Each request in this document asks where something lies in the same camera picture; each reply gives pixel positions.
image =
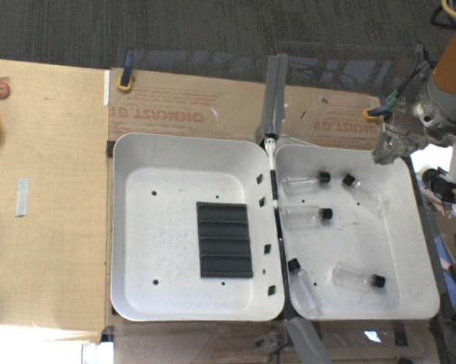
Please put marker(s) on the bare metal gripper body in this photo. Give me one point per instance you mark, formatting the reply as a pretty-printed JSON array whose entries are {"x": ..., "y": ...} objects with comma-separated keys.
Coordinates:
[{"x": 419, "y": 126}]

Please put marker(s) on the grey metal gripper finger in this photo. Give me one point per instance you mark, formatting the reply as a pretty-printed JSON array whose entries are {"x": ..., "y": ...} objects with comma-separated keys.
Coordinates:
[
  {"x": 398, "y": 152},
  {"x": 380, "y": 152}
]

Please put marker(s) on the white plastic tray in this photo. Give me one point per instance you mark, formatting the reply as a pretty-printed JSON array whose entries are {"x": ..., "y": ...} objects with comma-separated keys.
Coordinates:
[
  {"x": 162, "y": 231},
  {"x": 364, "y": 241}
]

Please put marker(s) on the black ribbed plastic holder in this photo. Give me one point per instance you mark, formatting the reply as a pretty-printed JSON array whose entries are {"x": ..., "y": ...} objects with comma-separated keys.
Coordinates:
[{"x": 224, "y": 241}]

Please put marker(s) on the brown cardboard board red print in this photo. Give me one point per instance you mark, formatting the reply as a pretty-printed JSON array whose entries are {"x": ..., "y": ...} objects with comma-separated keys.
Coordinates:
[{"x": 186, "y": 108}]

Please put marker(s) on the black cylinder on white bracket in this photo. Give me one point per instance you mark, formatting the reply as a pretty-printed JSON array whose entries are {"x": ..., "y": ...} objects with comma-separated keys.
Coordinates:
[{"x": 442, "y": 184}]

